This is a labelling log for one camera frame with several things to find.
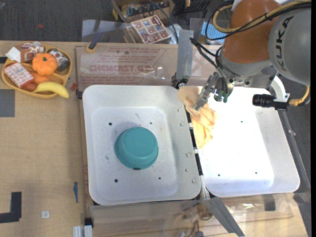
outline white plastic tray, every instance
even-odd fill
[[[213,140],[199,150],[207,189],[218,197],[287,193],[299,175],[278,113],[252,105],[264,89],[235,87],[227,103],[209,98],[218,120]]]
[[[170,86],[93,85],[83,93],[89,192],[101,205],[192,199],[200,192],[189,126]],[[158,141],[158,158],[132,170],[114,151],[126,129],[142,126]]]

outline teal lid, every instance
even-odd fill
[[[130,128],[121,133],[115,141],[115,153],[126,167],[148,168],[158,157],[157,139],[146,128]]]

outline table surface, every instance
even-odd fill
[[[0,40],[0,57],[20,42]],[[85,43],[46,43],[67,52],[73,59],[73,69],[66,84],[70,98],[41,99],[16,91],[15,117],[0,117],[0,213],[10,211],[11,192],[22,192],[22,218],[19,222],[0,224],[0,237],[69,237],[74,226],[83,226],[86,217],[81,100],[70,89],[77,82],[75,47]],[[1,89],[9,89],[2,80]],[[73,191],[74,182],[78,183],[78,202]],[[289,197],[293,217],[240,223],[246,236],[306,237],[298,205],[292,196]],[[42,219],[41,212],[46,210],[50,217]],[[220,227],[200,230],[204,236],[236,236],[221,233]]]

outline cardboard box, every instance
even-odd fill
[[[174,3],[172,0],[152,0],[155,3],[160,3],[163,6],[165,6],[163,11],[166,13],[166,15],[169,17],[171,15],[171,12],[174,8]],[[151,3],[148,0],[111,0],[111,3],[113,5],[113,15],[117,20],[121,20],[125,23],[130,23],[132,21],[136,21],[142,18],[150,17],[150,16],[158,16],[159,19],[164,23],[165,25],[168,23],[168,18],[165,16],[164,13],[160,11],[160,9],[156,9],[154,11],[147,11],[147,9],[150,9]],[[133,15],[128,16],[124,10],[126,10],[128,4],[135,4],[136,7],[142,7],[139,9],[139,14],[135,14],[135,11],[133,11]]]

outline yellow banana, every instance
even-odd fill
[[[46,92],[46,91],[54,92],[64,98],[69,98],[68,90],[60,83],[57,83],[54,81],[42,82],[32,92],[37,93],[37,92]]]

